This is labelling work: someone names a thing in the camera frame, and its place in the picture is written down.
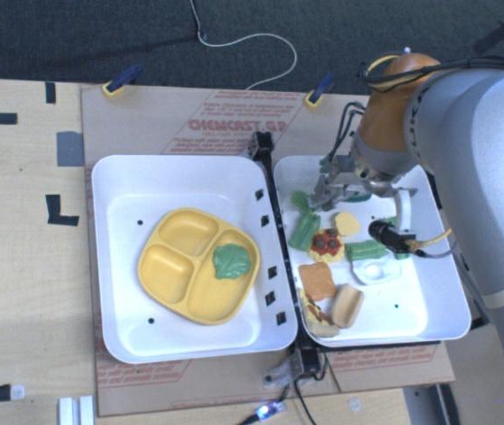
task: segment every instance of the bread slice toy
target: bread slice toy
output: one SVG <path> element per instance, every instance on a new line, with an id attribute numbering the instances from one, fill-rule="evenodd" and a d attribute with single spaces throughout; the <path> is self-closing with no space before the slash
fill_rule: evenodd
<path id="1" fill-rule="evenodd" d="M 337 294 L 337 286 L 332 280 L 329 265 L 323 262 L 299 266 L 299 274 L 305 293 L 313 301 L 333 298 Z"/>
<path id="2" fill-rule="evenodd" d="M 363 291 L 345 283 L 338 289 L 338 293 L 334 297 L 329 312 L 330 320 L 339 328 L 350 328 L 358 316 L 363 300 Z"/>
<path id="3" fill-rule="evenodd" d="M 307 330 L 314 336 L 331 337 L 340 333 L 340 328 L 332 324 L 329 317 L 301 288 L 297 288 L 301 301 L 301 312 L 305 318 Z"/>

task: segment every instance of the cardboard sheet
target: cardboard sheet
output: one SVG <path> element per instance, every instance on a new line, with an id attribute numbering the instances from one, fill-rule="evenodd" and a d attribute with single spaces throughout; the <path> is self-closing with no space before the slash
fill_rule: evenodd
<path id="1" fill-rule="evenodd" d="M 252 134 L 269 131 L 274 163 L 290 155 L 323 155 L 334 143 L 344 106 L 367 97 L 324 96 L 318 107 L 300 93 L 126 87 L 115 98 L 98 86 L 81 91 L 89 248 L 95 330 L 98 415 L 212 406 L 278 398 L 262 372 L 287 356 L 264 352 L 129 365 L 114 359 L 101 335 L 91 171 L 113 154 L 245 155 Z M 343 150 L 347 152 L 348 142 Z M 444 344 L 350 350 L 328 354 L 331 373 L 304 395 L 446 383 L 454 373 Z"/>

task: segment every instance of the white tray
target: white tray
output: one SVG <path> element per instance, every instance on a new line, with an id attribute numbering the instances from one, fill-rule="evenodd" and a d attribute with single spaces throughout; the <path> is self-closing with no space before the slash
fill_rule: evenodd
<path id="1" fill-rule="evenodd" d="M 112 356 L 147 363 L 275 351 L 293 342 L 298 323 L 258 165 L 232 156 L 110 156 L 95 165 L 92 189 L 103 336 Z M 152 230 L 181 207 L 225 220 L 260 249 L 254 286 L 224 324 L 201 325 L 167 310 L 137 279 Z"/>
<path id="2" fill-rule="evenodd" d="M 275 165 L 275 184 L 288 241 L 300 218 L 298 208 L 291 202 L 291 195 L 297 190 L 314 193 L 320 159 L 316 156 L 291 156 Z M 443 233 L 429 182 L 420 167 L 406 174 L 396 187 L 417 189 L 411 198 L 412 232 L 416 233 L 417 239 L 428 240 Z M 341 202 L 335 210 L 328 212 L 316 210 L 322 218 L 321 226 L 332 227 L 333 217 L 340 211 L 354 214 L 361 224 L 360 233 L 344 239 L 346 243 L 371 239 L 368 225 L 373 218 L 396 215 L 393 198 L 373 196 L 366 202 Z M 446 239 L 426 248 L 430 253 L 448 250 Z M 292 247 L 289 247 L 289 254 L 295 285 L 301 288 L 299 266 L 312 264 L 314 260 L 306 252 Z M 423 259 L 411 256 L 398 262 L 401 266 L 399 277 L 374 284 L 360 282 L 347 259 L 330 263 L 334 283 L 350 283 L 364 292 L 364 300 L 350 328 L 341 329 L 334 337 L 311 336 L 313 340 L 327 347 L 347 347 L 419 343 L 465 335 L 470 325 L 469 307 L 453 257 Z M 330 304 L 331 299 L 317 303 L 325 313 L 329 311 Z"/>

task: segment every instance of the toy cucumber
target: toy cucumber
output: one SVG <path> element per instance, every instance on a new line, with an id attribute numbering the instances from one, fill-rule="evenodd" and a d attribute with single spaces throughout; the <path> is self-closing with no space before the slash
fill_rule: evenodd
<path id="1" fill-rule="evenodd" d="M 387 255 L 385 246 L 373 239 L 362 243 L 348 243 L 346 245 L 346 256 L 350 261 L 380 259 L 385 255 Z"/>
<path id="2" fill-rule="evenodd" d="M 314 233 L 320 227 L 321 216 L 314 213 L 303 214 L 289 240 L 289 246 L 301 251 L 307 251 L 313 241 Z"/>

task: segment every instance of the dark carpet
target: dark carpet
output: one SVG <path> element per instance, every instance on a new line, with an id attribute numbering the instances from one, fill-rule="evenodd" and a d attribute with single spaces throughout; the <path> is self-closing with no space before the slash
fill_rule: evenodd
<path id="1" fill-rule="evenodd" d="M 195 0 L 209 43 L 288 40 L 291 73 L 256 89 L 367 94 L 362 61 L 409 47 L 440 60 L 504 57 L 504 0 Z M 190 0 L 0 0 L 0 78 L 103 83 L 141 65 L 138 84 L 244 89 L 286 71 L 289 46 L 257 37 L 213 49 Z"/>

